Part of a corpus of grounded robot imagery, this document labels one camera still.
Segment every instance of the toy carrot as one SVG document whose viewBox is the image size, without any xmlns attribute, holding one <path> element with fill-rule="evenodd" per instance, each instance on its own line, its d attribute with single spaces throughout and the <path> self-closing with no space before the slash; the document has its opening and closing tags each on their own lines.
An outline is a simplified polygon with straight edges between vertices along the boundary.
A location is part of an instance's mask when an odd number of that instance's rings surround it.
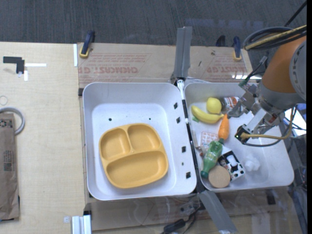
<svg viewBox="0 0 312 234">
<path fill-rule="evenodd" d="M 229 133 L 230 133 L 230 123 L 228 115 L 225 114 L 219 127 L 218 137 L 219 139 L 226 140 L 229 136 Z"/>
</svg>

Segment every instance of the green bottle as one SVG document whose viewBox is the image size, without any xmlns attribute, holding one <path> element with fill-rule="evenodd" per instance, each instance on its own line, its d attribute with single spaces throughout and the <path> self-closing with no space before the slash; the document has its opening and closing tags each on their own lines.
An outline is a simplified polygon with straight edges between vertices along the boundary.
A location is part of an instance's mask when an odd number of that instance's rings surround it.
<svg viewBox="0 0 312 234">
<path fill-rule="evenodd" d="M 208 178 L 208 172 L 212 167 L 215 166 L 221 153 L 222 153 L 222 141 L 215 140 L 211 141 L 209 143 L 208 151 L 203 159 L 204 167 L 203 170 L 200 172 L 202 178 Z"/>
</svg>

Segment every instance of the gray carpet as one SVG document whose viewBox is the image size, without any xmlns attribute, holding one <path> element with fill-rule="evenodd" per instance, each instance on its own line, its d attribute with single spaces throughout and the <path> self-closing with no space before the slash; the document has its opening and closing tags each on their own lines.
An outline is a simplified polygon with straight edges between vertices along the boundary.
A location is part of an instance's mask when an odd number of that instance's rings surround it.
<svg viewBox="0 0 312 234">
<path fill-rule="evenodd" d="M 243 41 L 256 30 L 283 26 L 305 0 L 0 0 L 0 41 L 176 44 L 176 30 L 193 26 L 192 45 L 214 46 L 225 35 Z M 306 7 L 289 25 L 307 23 Z M 263 52 L 250 51 L 252 65 Z"/>
</svg>

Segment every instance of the white tape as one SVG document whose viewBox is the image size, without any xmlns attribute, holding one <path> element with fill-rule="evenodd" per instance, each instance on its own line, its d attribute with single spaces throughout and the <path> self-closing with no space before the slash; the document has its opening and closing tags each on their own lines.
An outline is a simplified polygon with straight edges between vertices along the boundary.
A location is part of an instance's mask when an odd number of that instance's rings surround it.
<svg viewBox="0 0 312 234">
<path fill-rule="evenodd" d="M 46 67 L 46 63 L 25 63 L 25 67 Z"/>
<path fill-rule="evenodd" d="M 24 81 L 28 81 L 28 71 L 24 70 Z"/>
<path fill-rule="evenodd" d="M 78 52 L 77 52 L 77 44 L 74 44 L 74 66 L 78 66 Z"/>
</svg>

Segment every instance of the gray metal bracket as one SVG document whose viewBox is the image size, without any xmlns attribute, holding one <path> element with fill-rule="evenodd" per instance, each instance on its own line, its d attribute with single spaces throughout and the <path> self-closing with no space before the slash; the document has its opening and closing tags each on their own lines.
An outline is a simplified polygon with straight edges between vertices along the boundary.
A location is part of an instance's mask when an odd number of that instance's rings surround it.
<svg viewBox="0 0 312 234">
<path fill-rule="evenodd" d="M 191 26 L 177 29 L 175 68 L 170 78 L 172 84 L 174 84 L 179 78 L 185 80 L 188 75 L 188 71 L 191 66 L 190 51 L 192 32 L 193 28 Z"/>
<path fill-rule="evenodd" d="M 198 196 L 221 234 L 237 233 L 235 225 L 214 192 L 204 191 Z"/>
</svg>

